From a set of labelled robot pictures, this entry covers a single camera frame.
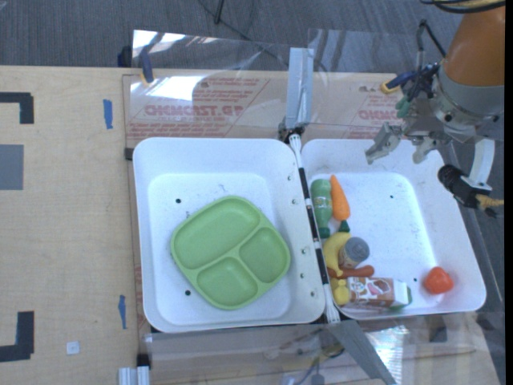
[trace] green plate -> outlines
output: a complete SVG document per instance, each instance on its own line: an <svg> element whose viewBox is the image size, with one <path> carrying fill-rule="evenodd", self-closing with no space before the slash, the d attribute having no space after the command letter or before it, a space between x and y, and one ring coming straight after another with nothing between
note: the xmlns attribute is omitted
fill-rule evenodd
<svg viewBox="0 0 513 385"><path fill-rule="evenodd" d="M171 253L196 290L224 310L255 301L290 265L289 247L273 224L235 196L206 205L178 225Z"/></svg>

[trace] table surface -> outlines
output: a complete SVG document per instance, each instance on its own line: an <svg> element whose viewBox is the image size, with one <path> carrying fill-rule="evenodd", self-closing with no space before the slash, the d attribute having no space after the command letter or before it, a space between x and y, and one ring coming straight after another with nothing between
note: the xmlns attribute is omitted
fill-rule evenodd
<svg viewBox="0 0 513 385"><path fill-rule="evenodd" d="M0 189L0 347L15 344L18 313L34 311L34 353L0 361L5 383L116 383L119 368L136 365L131 165L123 154L126 74L119 68L0 67L1 91L34 97L33 124L20 124L17 104L0 103L0 144L23 145L22 190ZM104 100L112 104L112 128ZM465 318L474 350L405 360L404 383L498 383L479 327L471 315ZM67 354L69 342L79 342L78 354ZM323 372L327 383L344 377L336 369ZM380 383L359 375L345 380ZM219 383L276 381L261 375Z"/></svg>

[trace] gray floor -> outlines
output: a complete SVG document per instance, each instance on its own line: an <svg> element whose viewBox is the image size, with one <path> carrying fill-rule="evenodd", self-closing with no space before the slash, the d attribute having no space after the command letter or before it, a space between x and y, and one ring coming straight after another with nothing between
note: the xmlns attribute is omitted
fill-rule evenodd
<svg viewBox="0 0 513 385"><path fill-rule="evenodd" d="M368 71L403 72L414 66L415 31L430 24L447 49L461 17L418 0L225 0L221 22L214 24L218 0L0 0L0 64L117 67L118 53L131 45L133 30L167 31L225 39L251 39L305 47L311 29L343 30L353 42L387 36L397 50L384 51ZM429 40L426 60L438 60ZM361 45L351 67L367 71L370 60ZM463 169L471 151L458 150ZM490 185L503 197L503 145L499 144ZM505 383L504 219L481 213L463 216L487 277L482 309L499 377Z"/></svg>

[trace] toy bottle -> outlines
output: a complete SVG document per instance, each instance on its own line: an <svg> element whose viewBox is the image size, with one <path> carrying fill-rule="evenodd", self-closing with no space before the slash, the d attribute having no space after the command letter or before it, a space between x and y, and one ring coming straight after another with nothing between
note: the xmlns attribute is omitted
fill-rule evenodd
<svg viewBox="0 0 513 385"><path fill-rule="evenodd" d="M313 214L319 228L321 238L329 237L328 223L333 215L333 204L331 201L331 184L329 180L318 179L311 186Z"/></svg>

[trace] red tomato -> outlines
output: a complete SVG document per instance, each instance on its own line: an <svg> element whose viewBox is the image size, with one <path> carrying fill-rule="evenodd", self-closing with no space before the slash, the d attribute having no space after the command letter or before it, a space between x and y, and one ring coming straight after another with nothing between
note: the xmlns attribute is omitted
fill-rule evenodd
<svg viewBox="0 0 513 385"><path fill-rule="evenodd" d="M424 279L424 287L432 294L442 294L453 286L452 278L441 266L433 267Z"/></svg>

